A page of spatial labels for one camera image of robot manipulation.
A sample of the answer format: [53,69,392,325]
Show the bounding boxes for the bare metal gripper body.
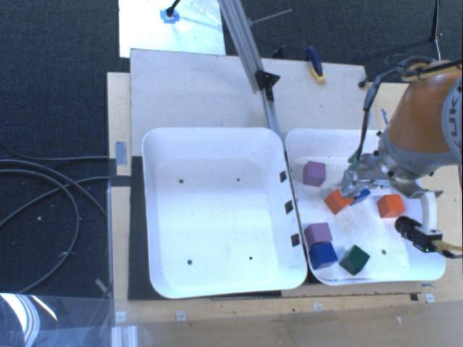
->
[346,153,423,197]

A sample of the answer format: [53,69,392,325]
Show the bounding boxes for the small blue block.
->
[349,188,372,206]

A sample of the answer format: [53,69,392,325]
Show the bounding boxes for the orange cube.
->
[324,189,355,215]
[376,194,405,219]

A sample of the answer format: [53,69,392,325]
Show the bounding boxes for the purple cube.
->
[303,222,333,248]
[302,160,326,187]

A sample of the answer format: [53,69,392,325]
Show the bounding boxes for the white plastic tray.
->
[284,127,446,286]
[141,127,308,299]

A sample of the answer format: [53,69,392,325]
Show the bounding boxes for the blue cube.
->
[309,242,339,270]

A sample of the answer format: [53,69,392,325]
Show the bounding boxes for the green cube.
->
[339,244,370,276]

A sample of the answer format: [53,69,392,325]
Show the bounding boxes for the pale flat board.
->
[129,48,368,158]

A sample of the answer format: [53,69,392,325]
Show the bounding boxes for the black cylinder on white bracket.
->
[394,190,445,254]

